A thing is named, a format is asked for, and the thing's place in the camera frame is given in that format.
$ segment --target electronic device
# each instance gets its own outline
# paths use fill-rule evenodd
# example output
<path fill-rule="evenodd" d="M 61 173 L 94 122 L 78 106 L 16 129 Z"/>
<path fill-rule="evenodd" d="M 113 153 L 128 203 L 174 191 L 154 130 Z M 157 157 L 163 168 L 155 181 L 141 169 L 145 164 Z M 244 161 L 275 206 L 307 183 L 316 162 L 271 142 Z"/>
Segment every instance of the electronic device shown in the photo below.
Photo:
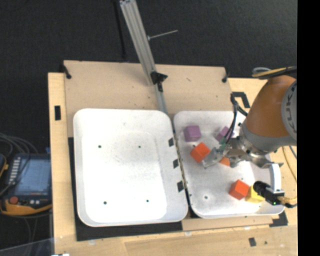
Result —
<path fill-rule="evenodd" d="M 51 159 L 49 154 L 16 154 L 9 166 L 1 198 L 1 212 L 25 216 L 52 207 Z"/>

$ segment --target yellow cube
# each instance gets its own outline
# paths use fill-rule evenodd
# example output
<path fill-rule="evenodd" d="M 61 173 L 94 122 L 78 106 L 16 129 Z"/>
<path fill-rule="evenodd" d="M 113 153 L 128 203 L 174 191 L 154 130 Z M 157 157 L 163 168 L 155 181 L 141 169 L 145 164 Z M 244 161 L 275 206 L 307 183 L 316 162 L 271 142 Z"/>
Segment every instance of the yellow cube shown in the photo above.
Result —
<path fill-rule="evenodd" d="M 258 203 L 264 201 L 265 198 L 262 197 L 261 195 L 258 195 L 258 193 L 254 190 L 254 186 L 252 185 L 249 188 L 249 191 L 248 191 L 248 194 L 245 197 L 245 200 L 247 202 L 250 202 L 250 203 L 258 204 Z"/>

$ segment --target metal pole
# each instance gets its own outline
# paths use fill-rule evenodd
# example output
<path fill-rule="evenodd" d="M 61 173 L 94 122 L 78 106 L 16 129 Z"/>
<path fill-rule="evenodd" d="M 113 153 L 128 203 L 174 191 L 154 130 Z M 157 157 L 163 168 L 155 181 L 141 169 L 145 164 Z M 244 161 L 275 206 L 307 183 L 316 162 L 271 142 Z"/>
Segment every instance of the metal pole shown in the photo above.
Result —
<path fill-rule="evenodd" d="M 120 0 L 120 6 L 147 82 L 154 86 L 158 108 L 168 114 L 164 94 L 157 85 L 154 85 L 151 77 L 151 73 L 157 70 L 136 0 Z"/>

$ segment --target block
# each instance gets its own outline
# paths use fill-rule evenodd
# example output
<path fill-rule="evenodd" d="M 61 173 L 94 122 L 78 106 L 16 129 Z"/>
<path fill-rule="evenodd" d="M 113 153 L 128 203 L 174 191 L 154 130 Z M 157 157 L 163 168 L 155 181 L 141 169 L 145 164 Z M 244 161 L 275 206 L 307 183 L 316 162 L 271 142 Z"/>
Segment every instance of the block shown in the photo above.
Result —
<path fill-rule="evenodd" d="M 249 188 L 250 187 L 248 184 L 238 179 L 232 184 L 229 190 L 229 195 L 238 200 L 241 200 L 247 196 Z"/>
<path fill-rule="evenodd" d="M 230 167 L 229 158 L 227 158 L 227 157 L 224 156 L 224 157 L 220 160 L 220 164 L 223 164 L 223 165 L 225 165 L 225 166 Z"/>
<path fill-rule="evenodd" d="M 190 155 L 196 160 L 198 163 L 200 163 L 207 155 L 209 155 L 210 149 L 201 142 L 199 145 L 194 147 L 190 153 Z"/>
<path fill-rule="evenodd" d="M 223 127 L 223 129 L 220 131 L 220 133 L 215 137 L 215 139 L 219 142 L 222 140 L 222 138 L 227 134 L 229 128 L 228 127 Z"/>
<path fill-rule="evenodd" d="M 252 185 L 249 188 L 249 191 L 245 197 L 245 200 L 250 203 L 258 204 L 258 203 L 261 203 L 262 201 L 264 201 L 265 198 L 262 197 L 261 195 L 258 195 L 258 193 L 254 190 L 254 186 Z"/>
<path fill-rule="evenodd" d="M 196 142 L 201 138 L 201 131 L 198 125 L 187 126 L 183 130 L 184 139 L 186 142 Z"/>

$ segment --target device screen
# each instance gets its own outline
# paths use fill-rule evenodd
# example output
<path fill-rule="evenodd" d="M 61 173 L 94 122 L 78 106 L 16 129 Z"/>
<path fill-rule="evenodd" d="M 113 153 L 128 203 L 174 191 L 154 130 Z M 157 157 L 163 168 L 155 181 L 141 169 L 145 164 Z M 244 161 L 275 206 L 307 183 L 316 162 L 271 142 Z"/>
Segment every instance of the device screen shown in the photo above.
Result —
<path fill-rule="evenodd" d="M 29 159 L 27 163 L 26 159 L 22 159 L 20 168 L 23 168 L 23 172 L 15 186 L 17 195 L 33 193 L 48 195 L 51 184 L 51 162 L 49 159 Z"/>

